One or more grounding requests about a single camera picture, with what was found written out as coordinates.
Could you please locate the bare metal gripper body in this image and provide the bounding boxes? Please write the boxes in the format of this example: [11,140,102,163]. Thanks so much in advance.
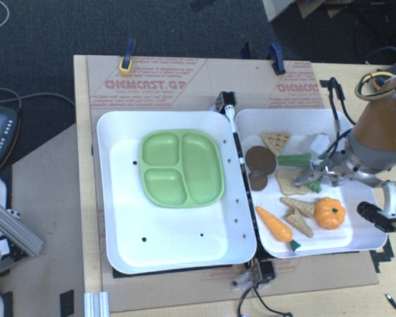
[320,149,389,189]

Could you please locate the thin black and white rod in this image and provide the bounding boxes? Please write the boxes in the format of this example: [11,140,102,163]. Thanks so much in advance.
[224,105,262,244]

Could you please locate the green bean pod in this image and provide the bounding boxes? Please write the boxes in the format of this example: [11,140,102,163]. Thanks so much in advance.
[277,153,313,168]

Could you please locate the tan waffle cone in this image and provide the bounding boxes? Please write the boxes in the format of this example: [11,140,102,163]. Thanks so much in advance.
[284,208,315,239]
[280,196,316,218]

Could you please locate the white plastic tray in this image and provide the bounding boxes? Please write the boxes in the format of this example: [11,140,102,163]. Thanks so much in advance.
[96,110,258,275]
[234,108,389,259]

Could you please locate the white crumpled packet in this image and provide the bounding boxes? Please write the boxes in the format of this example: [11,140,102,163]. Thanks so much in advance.
[310,133,331,155]

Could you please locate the black pen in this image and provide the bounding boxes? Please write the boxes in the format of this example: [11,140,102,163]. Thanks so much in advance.
[385,293,396,316]

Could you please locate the large brown round biscuit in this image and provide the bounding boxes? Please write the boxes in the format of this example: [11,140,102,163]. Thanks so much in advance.
[244,145,278,175]

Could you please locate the orange pumpkin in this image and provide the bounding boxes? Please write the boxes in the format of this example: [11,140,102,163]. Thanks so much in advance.
[313,196,347,230]

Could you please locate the small brown round biscuit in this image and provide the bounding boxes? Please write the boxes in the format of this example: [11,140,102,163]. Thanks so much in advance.
[248,170,269,192]

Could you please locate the black cylinder on white bracket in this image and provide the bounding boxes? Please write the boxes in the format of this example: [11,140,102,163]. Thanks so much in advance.
[356,180,396,234]

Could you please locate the brown cardboard board red print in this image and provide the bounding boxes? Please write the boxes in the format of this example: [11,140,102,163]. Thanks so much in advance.
[85,55,380,312]

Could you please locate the green divided plate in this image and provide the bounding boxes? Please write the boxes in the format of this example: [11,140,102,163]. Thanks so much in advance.
[139,129,226,209]

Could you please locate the tan bread slice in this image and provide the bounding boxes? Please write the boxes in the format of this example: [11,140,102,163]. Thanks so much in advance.
[275,168,311,196]

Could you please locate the tan pizza slice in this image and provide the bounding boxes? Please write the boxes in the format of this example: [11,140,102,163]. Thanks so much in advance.
[259,131,291,157]

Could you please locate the orange carrot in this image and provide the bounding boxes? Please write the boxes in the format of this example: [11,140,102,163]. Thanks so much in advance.
[255,205,302,252]

